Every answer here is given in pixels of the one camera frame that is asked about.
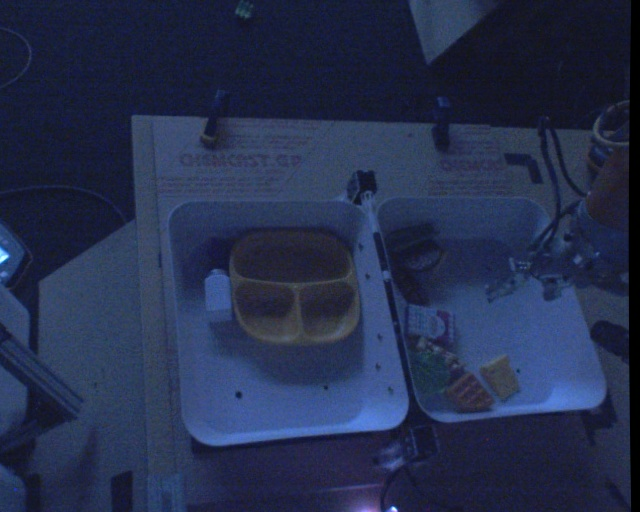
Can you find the yellow divided plate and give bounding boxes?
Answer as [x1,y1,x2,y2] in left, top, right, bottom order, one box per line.
[228,229,362,346]

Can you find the brown cardboard board red print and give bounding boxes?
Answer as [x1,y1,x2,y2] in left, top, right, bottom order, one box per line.
[130,114,631,512]

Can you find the white plastic bottle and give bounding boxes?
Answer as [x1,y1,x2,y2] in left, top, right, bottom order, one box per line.
[203,268,235,324]

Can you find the green broccoli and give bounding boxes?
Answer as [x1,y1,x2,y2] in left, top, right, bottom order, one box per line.
[409,350,452,396]

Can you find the black block with thin wires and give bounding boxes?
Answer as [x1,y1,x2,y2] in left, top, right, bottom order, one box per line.
[379,424,442,468]
[346,169,379,204]

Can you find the orange ridged biscuit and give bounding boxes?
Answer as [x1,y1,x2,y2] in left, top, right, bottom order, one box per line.
[443,371,497,414]

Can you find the pink and white carton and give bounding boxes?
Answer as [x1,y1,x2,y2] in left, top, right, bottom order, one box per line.
[403,304,458,347]

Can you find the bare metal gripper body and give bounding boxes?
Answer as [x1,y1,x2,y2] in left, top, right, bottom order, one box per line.
[521,238,599,292]

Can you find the yellow bread slice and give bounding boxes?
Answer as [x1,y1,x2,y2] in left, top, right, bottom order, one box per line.
[478,354,522,402]

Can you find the white plastic tray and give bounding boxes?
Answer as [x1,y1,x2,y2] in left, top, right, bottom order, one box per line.
[375,195,609,424]
[167,199,411,447]

